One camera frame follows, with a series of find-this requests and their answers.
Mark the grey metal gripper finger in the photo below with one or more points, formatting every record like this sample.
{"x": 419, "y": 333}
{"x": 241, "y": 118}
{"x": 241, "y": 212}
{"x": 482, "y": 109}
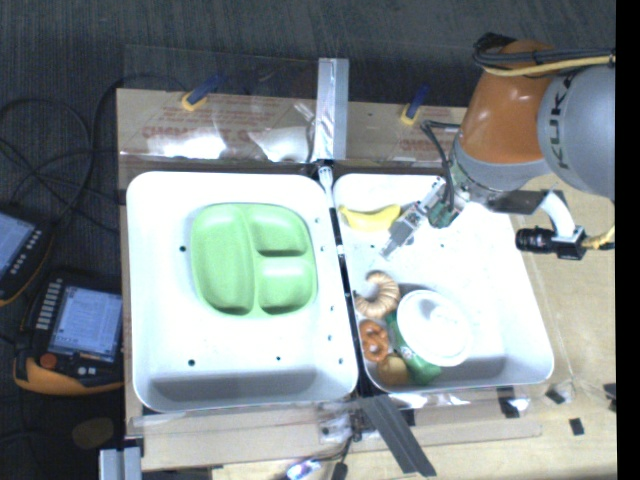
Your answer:
{"x": 403, "y": 242}
{"x": 386, "y": 249}

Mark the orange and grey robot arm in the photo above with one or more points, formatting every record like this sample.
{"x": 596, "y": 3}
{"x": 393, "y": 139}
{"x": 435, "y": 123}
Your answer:
{"x": 505, "y": 118}

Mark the yellow banana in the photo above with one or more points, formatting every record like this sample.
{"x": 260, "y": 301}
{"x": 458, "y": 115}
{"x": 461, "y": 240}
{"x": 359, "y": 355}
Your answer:
{"x": 367, "y": 218}

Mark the brown cardboard board, red print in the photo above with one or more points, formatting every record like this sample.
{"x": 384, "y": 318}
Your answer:
{"x": 545, "y": 268}

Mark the brown toy pretzel biscuit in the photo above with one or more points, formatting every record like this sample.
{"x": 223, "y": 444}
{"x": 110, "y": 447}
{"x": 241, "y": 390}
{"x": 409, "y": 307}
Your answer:
{"x": 374, "y": 340}

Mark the green divided plate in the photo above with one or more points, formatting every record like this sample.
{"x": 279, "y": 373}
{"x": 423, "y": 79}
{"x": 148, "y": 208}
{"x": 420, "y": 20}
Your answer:
{"x": 225, "y": 263}

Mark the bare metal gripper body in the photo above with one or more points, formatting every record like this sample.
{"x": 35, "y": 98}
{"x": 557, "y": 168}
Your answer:
{"x": 419, "y": 215}

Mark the brown toy bread roll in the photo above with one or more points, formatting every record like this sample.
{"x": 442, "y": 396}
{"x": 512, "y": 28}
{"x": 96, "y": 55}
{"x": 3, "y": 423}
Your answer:
{"x": 393, "y": 369}

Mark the black cylinder on white bracket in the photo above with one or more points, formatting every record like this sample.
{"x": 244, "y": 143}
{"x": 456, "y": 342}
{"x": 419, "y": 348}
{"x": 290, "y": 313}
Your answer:
{"x": 542, "y": 240}

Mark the white bowl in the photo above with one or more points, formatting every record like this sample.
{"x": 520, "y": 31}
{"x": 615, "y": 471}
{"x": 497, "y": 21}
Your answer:
{"x": 435, "y": 328}

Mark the brown toy doughnut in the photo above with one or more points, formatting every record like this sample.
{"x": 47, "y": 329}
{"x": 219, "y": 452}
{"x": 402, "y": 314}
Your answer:
{"x": 387, "y": 293}

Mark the white plastic tray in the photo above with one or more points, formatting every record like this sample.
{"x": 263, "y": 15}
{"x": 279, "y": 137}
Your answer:
{"x": 165, "y": 318}
{"x": 500, "y": 288}

